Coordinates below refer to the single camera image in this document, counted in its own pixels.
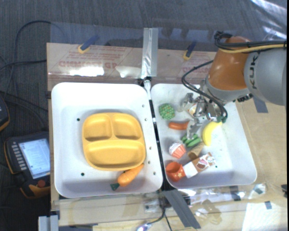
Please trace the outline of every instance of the red button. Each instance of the red button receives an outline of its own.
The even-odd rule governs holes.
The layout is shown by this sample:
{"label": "red button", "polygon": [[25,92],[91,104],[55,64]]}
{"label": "red button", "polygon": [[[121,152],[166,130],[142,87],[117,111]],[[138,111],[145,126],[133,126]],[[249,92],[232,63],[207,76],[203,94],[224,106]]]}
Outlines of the red button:
{"label": "red button", "polygon": [[42,188],[46,185],[46,182],[44,180],[39,180],[38,181],[38,187]]}

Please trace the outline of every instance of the yellow cable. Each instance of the yellow cable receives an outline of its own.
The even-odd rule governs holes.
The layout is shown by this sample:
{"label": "yellow cable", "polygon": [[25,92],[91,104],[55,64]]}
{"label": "yellow cable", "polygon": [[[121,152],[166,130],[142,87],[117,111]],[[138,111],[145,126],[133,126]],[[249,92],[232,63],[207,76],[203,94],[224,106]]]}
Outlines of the yellow cable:
{"label": "yellow cable", "polygon": [[250,51],[257,51],[257,50],[265,50],[265,49],[270,49],[270,48],[284,48],[287,47],[287,44],[273,44],[273,45],[263,45],[263,46],[255,46],[255,47],[250,47],[250,48],[244,48],[240,50],[225,50],[219,48],[221,51],[226,52],[226,53],[241,53],[241,52],[250,52]]}

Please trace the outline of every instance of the white tray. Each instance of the white tray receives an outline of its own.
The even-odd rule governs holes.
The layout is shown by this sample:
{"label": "white tray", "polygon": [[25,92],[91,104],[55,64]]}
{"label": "white tray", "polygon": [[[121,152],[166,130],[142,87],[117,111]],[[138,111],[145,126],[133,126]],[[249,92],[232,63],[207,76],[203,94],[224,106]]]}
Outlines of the white tray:
{"label": "white tray", "polygon": [[[66,198],[151,193],[163,181],[152,114],[146,91],[134,84],[60,83],[52,90],[54,184]],[[96,113],[121,112],[141,124],[146,146],[144,168],[126,187],[113,191],[122,171],[91,167],[83,153],[81,131],[84,120]]]}
{"label": "white tray", "polygon": [[[164,166],[171,161],[185,165],[190,162],[187,153],[177,159],[168,153],[168,148],[173,142],[180,141],[186,133],[168,128],[168,120],[161,118],[158,108],[164,103],[170,103],[175,109],[188,92],[192,92],[182,84],[156,84],[151,89],[153,106],[156,114],[159,140],[162,150]],[[201,154],[211,152],[216,159],[216,165],[207,168],[194,177],[184,177],[180,181],[167,181],[177,189],[207,188],[218,186],[247,185],[252,184],[257,177],[257,170],[250,153],[250,148],[238,115],[236,104],[229,103],[226,106],[228,112],[227,121],[217,127],[212,134],[212,144],[205,146]],[[188,112],[176,112],[171,121],[184,122],[191,119]]]}

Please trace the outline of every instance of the toy carrot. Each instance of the toy carrot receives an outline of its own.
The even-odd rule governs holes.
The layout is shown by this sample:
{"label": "toy carrot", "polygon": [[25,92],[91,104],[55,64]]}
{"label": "toy carrot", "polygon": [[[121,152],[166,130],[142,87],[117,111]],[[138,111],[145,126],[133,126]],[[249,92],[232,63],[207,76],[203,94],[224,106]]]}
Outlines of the toy carrot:
{"label": "toy carrot", "polygon": [[144,167],[144,164],[140,164],[139,166],[135,168],[124,171],[118,177],[118,182],[116,184],[111,184],[111,189],[115,191],[119,186],[125,187],[129,185],[136,178],[136,176],[140,173],[143,167]]}

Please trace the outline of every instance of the pink cupcake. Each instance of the pink cupcake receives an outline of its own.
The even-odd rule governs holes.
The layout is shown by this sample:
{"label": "pink cupcake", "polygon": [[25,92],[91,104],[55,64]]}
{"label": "pink cupcake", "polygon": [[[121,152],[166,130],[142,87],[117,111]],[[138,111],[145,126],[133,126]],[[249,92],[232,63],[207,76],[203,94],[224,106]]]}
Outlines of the pink cupcake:
{"label": "pink cupcake", "polygon": [[176,157],[176,158],[181,158],[184,155],[184,153],[186,153],[186,149],[184,145],[179,142],[173,143],[169,147],[168,151],[171,156]]}

